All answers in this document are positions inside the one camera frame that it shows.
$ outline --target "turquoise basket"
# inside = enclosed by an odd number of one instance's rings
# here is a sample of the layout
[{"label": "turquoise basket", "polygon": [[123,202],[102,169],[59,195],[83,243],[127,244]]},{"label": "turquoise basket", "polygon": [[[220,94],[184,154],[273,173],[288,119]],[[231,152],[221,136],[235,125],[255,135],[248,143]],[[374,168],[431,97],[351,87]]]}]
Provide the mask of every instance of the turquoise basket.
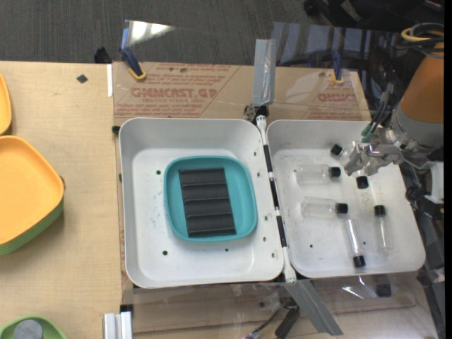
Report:
[{"label": "turquoise basket", "polygon": [[[223,168],[230,196],[236,234],[211,237],[189,237],[182,199],[179,170]],[[182,157],[172,161],[164,175],[165,207],[172,231],[190,242],[221,242],[241,239],[251,234],[257,223],[256,199],[251,177],[243,164],[226,156]]]}]

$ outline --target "plastic vial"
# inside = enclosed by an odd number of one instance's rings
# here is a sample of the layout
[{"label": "plastic vial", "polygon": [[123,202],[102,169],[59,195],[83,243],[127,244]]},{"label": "plastic vial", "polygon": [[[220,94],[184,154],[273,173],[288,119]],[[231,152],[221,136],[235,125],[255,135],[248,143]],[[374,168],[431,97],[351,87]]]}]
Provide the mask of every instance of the plastic vial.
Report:
[{"label": "plastic vial", "polygon": [[340,177],[339,167],[328,165],[302,165],[295,170],[299,184],[327,184]]},{"label": "plastic vial", "polygon": [[[330,149],[330,153],[336,156],[339,159],[339,162],[342,163],[343,166],[345,166],[349,161],[351,150],[351,148],[342,148],[340,145],[335,144]],[[367,187],[369,187],[367,176],[362,174],[360,170],[353,172],[351,175],[355,177],[358,189],[366,189]]]},{"label": "plastic vial", "polygon": [[14,329],[14,339],[42,339],[42,327],[36,320],[21,321]]},{"label": "plastic vial", "polygon": [[329,198],[304,197],[302,199],[302,214],[306,218],[334,218],[338,213],[347,212],[346,203],[338,203]]},{"label": "plastic vial", "polygon": [[345,220],[345,227],[348,233],[350,254],[353,259],[353,265],[355,265],[355,268],[363,268],[366,266],[366,261],[364,260],[364,252],[361,249],[358,222],[352,218],[349,218]]},{"label": "plastic vial", "polygon": [[386,209],[383,205],[374,207],[375,218],[377,222],[377,239],[380,249],[390,249],[392,246],[391,230],[389,229],[388,218],[386,216]]}]

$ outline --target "black cap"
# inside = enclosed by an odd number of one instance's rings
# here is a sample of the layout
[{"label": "black cap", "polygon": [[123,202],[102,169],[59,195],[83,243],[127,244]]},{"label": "black cap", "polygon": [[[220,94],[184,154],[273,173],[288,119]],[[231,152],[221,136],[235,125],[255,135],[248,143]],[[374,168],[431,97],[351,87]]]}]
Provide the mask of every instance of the black cap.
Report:
[{"label": "black cap", "polygon": [[386,216],[386,209],[383,205],[374,206],[375,216]]},{"label": "black cap", "polygon": [[338,144],[335,144],[335,145],[330,149],[330,152],[331,152],[332,154],[334,154],[334,155],[339,155],[342,151],[343,151],[343,148],[342,148],[340,145],[338,145]]},{"label": "black cap", "polygon": [[328,173],[330,174],[330,177],[340,177],[340,168],[339,167],[330,167],[328,168]]},{"label": "black cap", "polygon": [[346,203],[337,203],[336,204],[336,213],[347,213],[348,212],[348,204]]},{"label": "black cap", "polygon": [[369,181],[367,181],[366,176],[359,176],[356,178],[356,183],[358,185],[358,189],[366,189],[369,187]]},{"label": "black cap", "polygon": [[364,260],[363,255],[353,256],[353,264],[355,268],[363,268],[366,266],[366,261]]}]

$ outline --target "bottle cap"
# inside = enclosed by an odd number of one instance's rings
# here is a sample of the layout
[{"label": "bottle cap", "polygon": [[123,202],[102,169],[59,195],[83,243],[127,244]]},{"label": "bottle cap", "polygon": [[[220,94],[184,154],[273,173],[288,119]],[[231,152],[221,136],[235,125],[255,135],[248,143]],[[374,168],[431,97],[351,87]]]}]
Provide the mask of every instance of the bottle cap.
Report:
[{"label": "bottle cap", "polygon": [[363,255],[353,256],[353,264],[355,268],[363,268],[366,266],[366,261]]},{"label": "bottle cap", "polygon": [[42,339],[42,327],[36,320],[21,321],[14,329],[14,339]]},{"label": "bottle cap", "polygon": [[348,212],[348,204],[346,203],[337,203],[336,204],[336,213],[347,213]]},{"label": "bottle cap", "polygon": [[330,167],[328,168],[328,173],[330,174],[330,177],[340,177],[340,168],[339,167]]},{"label": "bottle cap", "polygon": [[358,185],[358,189],[366,189],[369,187],[369,181],[367,181],[366,176],[359,176],[356,178],[356,183]]},{"label": "bottle cap", "polygon": [[330,150],[330,152],[334,155],[339,155],[342,151],[343,148],[338,144],[335,144]]},{"label": "bottle cap", "polygon": [[375,216],[386,216],[386,209],[383,205],[374,206]]}]

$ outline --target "white plastic tray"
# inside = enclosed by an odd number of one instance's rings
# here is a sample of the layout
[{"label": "white plastic tray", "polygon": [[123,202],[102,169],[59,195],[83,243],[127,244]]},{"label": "white plastic tray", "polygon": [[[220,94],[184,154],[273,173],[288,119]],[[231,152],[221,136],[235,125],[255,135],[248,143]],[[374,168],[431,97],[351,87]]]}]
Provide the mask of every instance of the white plastic tray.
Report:
[{"label": "white plastic tray", "polygon": [[[258,129],[240,119],[135,118],[119,132],[124,195],[125,262],[139,287],[267,281],[283,269],[283,252]],[[242,239],[188,242],[171,230],[163,176],[171,161],[224,155],[248,169],[258,222]]]},{"label": "white plastic tray", "polygon": [[[367,122],[362,121],[275,121],[267,136],[273,157],[278,195],[285,223],[290,260],[295,270],[308,278],[397,273],[415,271],[425,261],[425,250],[409,202],[400,168],[390,164],[368,177],[369,188],[358,189],[355,178],[341,174],[339,182],[300,186],[294,174],[297,165],[338,166],[330,154],[359,140]],[[367,265],[355,269],[347,250],[341,219],[305,218],[300,212],[303,196],[332,198],[349,205],[347,214],[359,221]],[[374,206],[385,205],[394,247],[387,254],[378,250]]]}]

